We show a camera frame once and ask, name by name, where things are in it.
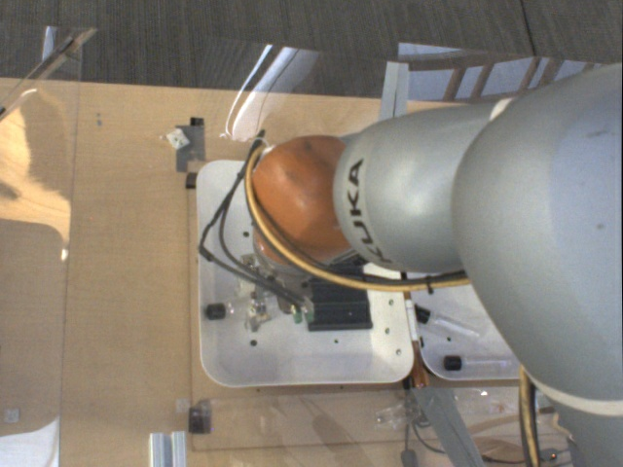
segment metal bracket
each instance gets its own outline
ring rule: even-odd
[[[409,64],[388,62],[381,96],[379,121],[407,114],[409,95]]]
[[[209,434],[212,431],[212,406],[209,400],[201,400],[188,411],[188,432]]]
[[[190,161],[205,161],[205,127],[202,118],[191,118],[189,125],[176,127],[183,131],[190,142],[175,151],[175,169],[185,173]]]
[[[412,392],[452,463],[458,467],[485,467],[458,413],[452,389],[428,386]]]
[[[186,433],[152,433],[149,452],[151,467],[186,467]]]

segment wire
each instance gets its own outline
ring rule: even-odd
[[[249,156],[253,153],[253,150],[256,147],[260,147],[261,146],[261,144],[263,142],[263,137],[264,137],[264,131],[261,131],[258,134],[258,136],[255,139],[255,141],[253,142],[253,144],[251,145],[251,150],[249,151]],[[242,278],[243,280],[246,280],[248,282],[259,284],[262,287],[264,287],[266,290],[275,293],[276,295],[286,299],[290,303],[292,303],[294,305],[297,305],[297,306],[301,306],[302,305],[302,300],[296,294],[294,294],[293,292],[287,290],[286,288],[284,288],[284,287],[282,287],[282,286],[280,286],[280,285],[278,285],[278,284],[276,284],[274,282],[271,282],[267,278],[265,278],[262,275],[260,275],[258,272],[250,269],[249,267],[247,267],[243,263],[239,262],[238,259],[236,259],[234,257],[234,255],[231,254],[229,248],[225,244],[225,239],[224,239],[225,219],[227,217],[227,213],[229,211],[229,207],[230,207],[230,205],[232,203],[232,199],[234,198],[234,194],[235,194],[235,192],[236,192],[236,190],[238,188],[238,185],[240,184],[240,182],[243,179],[244,170],[245,170],[245,168],[248,165],[249,165],[249,157],[247,157],[247,159],[245,160],[244,164],[242,165],[242,169],[238,173],[238,175],[236,177],[236,180],[234,181],[234,184],[232,185],[232,188],[225,195],[225,197],[223,198],[223,200],[219,204],[218,208],[214,212],[214,215],[212,216],[212,219],[210,220],[210,222],[203,229],[202,238],[200,240],[200,245],[199,245],[199,252],[200,252],[200,254],[202,255],[203,258],[205,258],[209,262],[214,263],[215,265],[217,265],[221,269],[224,269],[225,271],[228,271],[229,273],[232,273],[233,275],[237,276],[238,278]],[[223,251],[225,252],[227,257],[235,265],[237,265],[239,268],[241,268],[242,271],[240,271],[239,269],[236,269],[234,267],[231,267],[227,263],[221,261],[216,256],[214,256],[214,254],[212,252],[210,252],[205,247],[205,241],[207,239],[209,231],[210,231],[210,229],[212,227],[214,227],[214,225],[219,221],[219,219],[221,220],[220,227],[219,227],[219,240],[221,242],[221,247],[223,248]]]
[[[267,239],[267,241],[290,263],[294,264],[298,268],[306,271],[313,276],[317,276],[324,280],[328,280],[330,282],[349,287],[351,289],[371,289],[385,292],[405,292],[420,291],[425,289],[431,289],[433,287],[456,287],[469,283],[469,279],[464,274],[464,272],[453,272],[449,274],[429,276],[426,278],[407,282],[402,280],[399,280],[397,282],[380,280],[370,282],[343,276],[341,274],[336,274],[327,269],[323,269],[317,267],[316,265],[313,265],[311,262],[303,258],[301,254],[298,254],[291,248],[287,247],[283,243],[283,241],[278,238],[276,234],[267,226],[266,220],[260,212],[260,206],[257,202],[257,199],[255,198],[255,193],[253,191],[251,175],[253,172],[253,167],[255,163],[259,160],[262,152],[263,148],[259,145],[253,148],[249,155],[248,164],[244,169],[244,189],[246,191],[246,200],[249,207],[249,213],[251,214],[251,218],[253,219],[263,236]]]
[[[536,432],[536,413],[534,398],[536,388],[522,365],[519,368],[519,421],[522,432],[524,456],[528,467],[540,467],[538,437]]]
[[[442,449],[436,448],[434,446],[432,446],[431,444],[427,443],[420,435],[420,432],[418,431],[418,426],[416,426],[415,424],[412,424],[411,427],[413,427],[413,431],[416,434],[416,437],[418,438],[418,441],[420,441],[420,443],[428,450],[433,451],[435,453],[439,453],[439,454],[447,454],[445,451],[443,451]],[[493,458],[492,456],[488,456],[488,455],[481,455],[483,461],[488,462],[488,463],[501,463],[504,465],[522,465],[525,464],[526,461],[525,460],[502,460],[501,458]]]
[[[407,425],[405,426],[405,449],[409,449],[409,428],[411,426],[409,425],[409,423],[407,422]]]
[[[284,245],[287,244],[287,248],[289,248],[293,252],[296,252],[298,255],[300,255],[302,257],[303,260],[307,261],[309,264],[312,264],[315,267],[317,267],[319,269],[322,269],[323,271],[325,271],[327,273],[337,274],[339,276],[346,277],[346,278],[351,278],[351,279],[355,279],[355,280],[361,280],[362,282],[377,282],[377,283],[381,283],[383,285],[412,285],[413,284],[413,280],[407,279],[406,276],[402,277],[401,279],[395,279],[395,278],[387,278],[387,277],[383,277],[383,276],[378,276],[378,275],[374,275],[374,274],[370,274],[370,273],[361,273],[361,274],[344,273],[343,271],[335,270],[335,266],[336,266],[335,263],[332,265],[333,268],[326,267],[325,265],[323,265],[322,263],[320,263],[319,261],[314,259],[312,256],[310,256],[307,252],[305,252],[305,251],[301,250],[300,248],[298,248],[296,246],[296,244],[294,244],[290,239],[288,239],[286,234],[283,233],[283,231],[279,228],[278,224],[271,217],[271,215],[269,215],[269,213],[267,213],[264,209],[262,209],[262,212],[263,212],[263,217],[266,219],[266,221],[268,223],[270,223],[270,225],[279,234],[279,238],[282,241],[282,243]],[[255,230],[264,239],[264,241],[268,244],[268,246],[271,248],[271,250],[275,254],[277,254],[277,256],[279,256],[282,260],[284,260],[286,262],[288,261],[288,259],[285,256],[283,256],[283,254],[281,252],[279,252],[278,249],[276,249],[275,245],[272,244],[268,238],[266,238],[266,236],[262,233],[262,231],[259,228],[256,228]],[[297,268],[298,270],[304,272],[304,273],[309,273],[308,271],[302,269],[299,266],[295,265],[294,267]],[[451,271],[451,272],[448,272],[448,273],[442,273],[441,275],[437,275],[435,278],[437,280],[444,280],[444,281],[446,281],[446,280],[464,279],[465,278],[465,271],[464,270],[460,270],[460,271]],[[433,280],[433,277],[428,275],[428,276],[424,277],[420,281],[421,282],[425,282],[426,289],[432,290],[433,289],[433,286],[431,285],[431,281],[432,280]]]

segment white tray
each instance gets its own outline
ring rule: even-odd
[[[203,167],[197,179],[199,234],[230,190],[240,162],[217,161]],[[225,230],[235,256],[253,252],[251,220],[243,187],[236,192]],[[216,227],[206,241],[225,258]],[[204,308],[225,303],[238,282],[230,273],[199,257],[201,356],[206,373],[232,387],[396,382],[411,372],[414,353],[402,295],[369,292],[371,330],[310,332],[291,315],[273,310],[275,318],[258,332],[245,329],[245,305],[223,320],[208,320]],[[366,271],[379,274],[374,266]]]
[[[419,291],[412,293],[412,299],[416,305],[459,320],[480,334],[480,337],[471,338],[453,330],[452,326],[433,330],[429,324],[419,324],[422,357],[435,375],[449,380],[518,378],[519,360],[497,331],[473,287],[437,289],[432,295]],[[444,368],[444,358],[449,355],[461,357],[463,366],[459,371]]]

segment copper sphere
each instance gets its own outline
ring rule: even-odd
[[[333,136],[294,138],[269,151],[253,172],[256,198],[277,231],[319,262],[349,249],[333,207],[333,177],[345,147]],[[260,251],[282,263],[257,233],[255,240]]]

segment gray robot arm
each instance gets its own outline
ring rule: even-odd
[[[493,104],[379,123],[334,183],[389,269],[465,269],[590,465],[622,465],[621,65]]]

